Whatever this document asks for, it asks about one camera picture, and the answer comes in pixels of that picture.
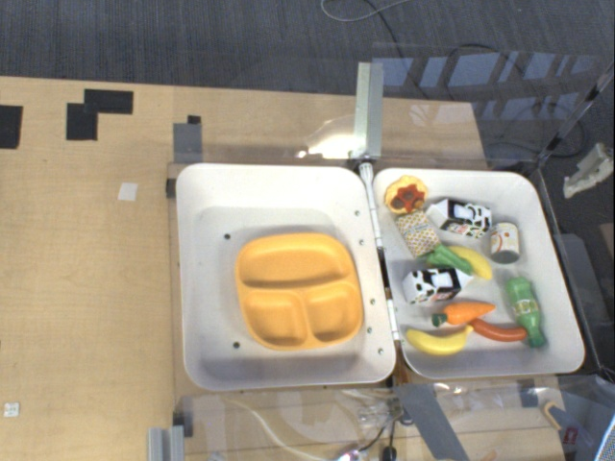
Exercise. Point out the cow print carton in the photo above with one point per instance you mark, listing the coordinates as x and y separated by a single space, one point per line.
430 286
468 216

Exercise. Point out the white can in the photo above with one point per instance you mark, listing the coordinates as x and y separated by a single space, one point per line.
504 240

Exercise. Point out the toy pizza slice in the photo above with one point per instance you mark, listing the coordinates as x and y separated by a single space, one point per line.
406 194

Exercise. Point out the green bottle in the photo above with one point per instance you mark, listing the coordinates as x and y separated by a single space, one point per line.
523 305

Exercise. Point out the white plastic tray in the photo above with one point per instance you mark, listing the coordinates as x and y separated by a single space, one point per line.
211 276
543 238

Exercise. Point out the yellow patterned packet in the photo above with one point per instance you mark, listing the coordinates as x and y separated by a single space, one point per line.
417 232

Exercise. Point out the yellow banana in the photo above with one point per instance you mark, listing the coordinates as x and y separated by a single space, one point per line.
478 259
439 343

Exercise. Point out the red sausage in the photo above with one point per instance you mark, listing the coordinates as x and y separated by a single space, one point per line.
499 332

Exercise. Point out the orange divided plate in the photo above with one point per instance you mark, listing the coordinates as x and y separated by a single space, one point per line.
288 262

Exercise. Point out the orange carrot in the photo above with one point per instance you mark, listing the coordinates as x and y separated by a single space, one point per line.
468 311

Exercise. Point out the green toy vegetable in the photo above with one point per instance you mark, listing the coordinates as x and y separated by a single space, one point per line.
447 257

